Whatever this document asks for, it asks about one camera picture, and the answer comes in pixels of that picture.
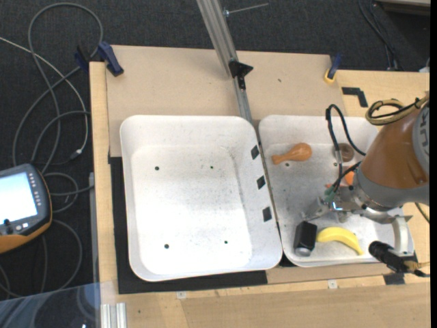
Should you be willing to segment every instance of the device screen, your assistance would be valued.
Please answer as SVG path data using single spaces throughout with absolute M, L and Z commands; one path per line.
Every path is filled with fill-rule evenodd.
M 0 223 L 35 216 L 38 211 L 33 200 L 27 174 L 0 177 Z

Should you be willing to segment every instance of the empty white tray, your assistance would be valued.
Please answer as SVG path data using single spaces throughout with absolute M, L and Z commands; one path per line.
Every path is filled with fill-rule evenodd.
M 134 115 L 120 128 L 132 270 L 162 281 L 275 267 L 282 246 L 254 128 Z
M 365 152 L 378 133 L 376 127 L 364 118 L 346 117 L 346 123 L 352 141 Z M 339 117 L 333 117 L 333 128 L 337 141 L 347 142 Z M 358 256 L 354 250 L 341 243 L 327 242 L 316 243 L 309 257 L 297 256 L 293 250 L 293 242 L 296 226 L 303 220 L 302 213 L 317 196 L 324 195 L 325 185 L 333 183 L 338 177 L 328 124 L 325 117 L 321 116 L 269 115 L 259 123 L 259 135 L 284 254 L 291 262 L 302 267 L 375 262 L 376 259 L 368 251 L 371 242 L 382 241 L 394 246 L 395 235 L 392 225 L 381 225 L 358 215 L 352 215 L 345 223 L 339 223 L 336 215 L 329 213 L 311 223 L 317 225 L 318 230 L 329 226 L 340 226 L 353 231 L 358 237 L 364 254 Z M 310 159 L 273 164 L 272 155 L 284 154 L 300 142 L 311 146 L 313 154 Z M 355 153 L 354 159 L 343 165 L 351 166 L 362 158 L 363 156 Z M 403 215 L 403 210 L 396 208 L 389 213 Z M 413 252 L 414 245 L 409 231 L 408 237 L 408 251 Z

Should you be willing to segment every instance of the handheld device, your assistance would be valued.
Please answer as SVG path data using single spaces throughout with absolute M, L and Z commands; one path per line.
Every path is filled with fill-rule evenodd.
M 46 183 L 31 164 L 0 171 L 0 254 L 20 247 L 52 222 Z

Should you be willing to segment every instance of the black bracket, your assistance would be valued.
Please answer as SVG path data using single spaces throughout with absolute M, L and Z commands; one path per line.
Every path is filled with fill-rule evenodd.
M 361 91 L 359 87 L 342 87 L 343 95 L 355 95 L 358 96 L 358 101 L 360 102 L 360 106 L 368 107 L 366 96 L 364 92 Z
M 244 77 L 248 75 L 250 71 L 252 71 L 253 67 L 248 66 L 247 64 L 240 63 L 231 59 L 229 62 L 229 70 L 231 71 L 231 75 L 233 78 L 237 77 L 238 87 L 241 90 L 246 89 L 246 83 L 244 82 Z

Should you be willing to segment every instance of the white cable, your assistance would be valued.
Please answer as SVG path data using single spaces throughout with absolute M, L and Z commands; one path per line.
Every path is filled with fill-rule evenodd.
M 15 47 L 19 48 L 20 50 L 26 51 L 27 53 L 32 53 L 29 49 L 26 49 L 25 47 L 18 45 L 15 42 L 12 42 L 8 39 L 2 38 L 1 36 L 0 36 L 0 40 L 6 42 L 8 44 L 11 44 L 12 46 L 15 46 Z M 39 56 L 38 54 L 35 54 L 35 56 L 37 58 L 41 59 L 41 61 L 43 61 L 47 66 L 50 66 L 61 78 L 64 78 L 64 75 L 54 65 L 52 65 L 52 63 L 50 63 L 49 61 L 44 59 L 42 56 Z M 77 89 L 74 87 L 73 84 L 71 84 L 71 82 L 68 79 L 66 79 L 65 81 L 72 88 L 74 93 L 76 94 L 77 98 L 79 99 L 79 101 L 81 103 L 83 111 L 87 111 L 85 108 L 85 103 L 83 102 L 83 99 L 82 99 L 81 95 L 79 94 L 79 92 L 77 91 Z M 87 140 L 88 140 L 88 118 L 85 115 L 85 140 L 83 141 L 82 147 L 80 147 L 78 150 L 75 151 L 76 153 L 78 153 L 78 154 L 82 153 L 83 149 L 85 148 L 85 145 L 87 144 Z

